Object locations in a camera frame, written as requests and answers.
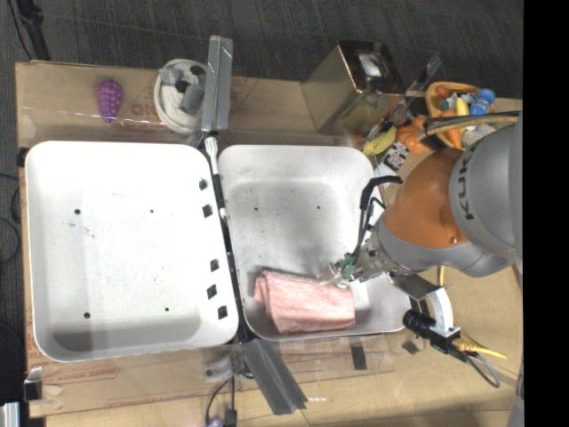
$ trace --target blue bottle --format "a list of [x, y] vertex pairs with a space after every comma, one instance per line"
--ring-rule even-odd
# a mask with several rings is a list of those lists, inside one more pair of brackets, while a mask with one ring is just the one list
[[476, 100], [470, 105], [471, 116], [488, 114], [490, 105], [496, 100], [496, 93], [492, 89], [482, 89], [478, 92]]

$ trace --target purple grapes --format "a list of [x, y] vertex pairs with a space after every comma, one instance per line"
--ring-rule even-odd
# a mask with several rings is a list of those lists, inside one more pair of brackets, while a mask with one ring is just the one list
[[97, 101], [99, 102], [99, 114], [110, 123], [116, 116], [123, 104], [123, 87], [118, 82], [109, 79], [97, 87]]

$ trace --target hole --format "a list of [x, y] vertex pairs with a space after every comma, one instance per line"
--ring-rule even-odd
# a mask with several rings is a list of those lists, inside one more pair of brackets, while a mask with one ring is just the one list
[[217, 318], [224, 319], [227, 315], [228, 315], [228, 308], [225, 305], [221, 305], [221, 307], [217, 309]]
[[216, 285], [211, 285], [209, 288], [207, 288], [207, 298], [208, 299], [211, 299], [216, 294], [217, 294], [217, 286]]
[[202, 211], [204, 212], [204, 218], [207, 218], [213, 214], [212, 207], [209, 204], [202, 207]]

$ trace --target pink cloth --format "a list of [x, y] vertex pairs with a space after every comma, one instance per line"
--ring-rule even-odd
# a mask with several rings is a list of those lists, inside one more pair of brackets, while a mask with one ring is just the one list
[[255, 280], [253, 297], [281, 334], [345, 329], [356, 324], [354, 294], [349, 287], [264, 270]]

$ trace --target dark gray floor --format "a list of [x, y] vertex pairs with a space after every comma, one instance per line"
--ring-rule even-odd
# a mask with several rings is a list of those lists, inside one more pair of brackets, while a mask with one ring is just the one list
[[[234, 74], [305, 78], [339, 39], [386, 44], [406, 84], [435, 52], [446, 78], [522, 98], [524, 0], [36, 0], [52, 60], [159, 68], [234, 40]], [[0, 172], [16, 174], [13, 65], [26, 56], [0, 0]], [[0, 216], [15, 184], [0, 178]], [[13, 235], [0, 225], [0, 251]], [[0, 267], [0, 321], [23, 336], [20, 262]], [[16, 342], [0, 329], [0, 403], [17, 398]]]

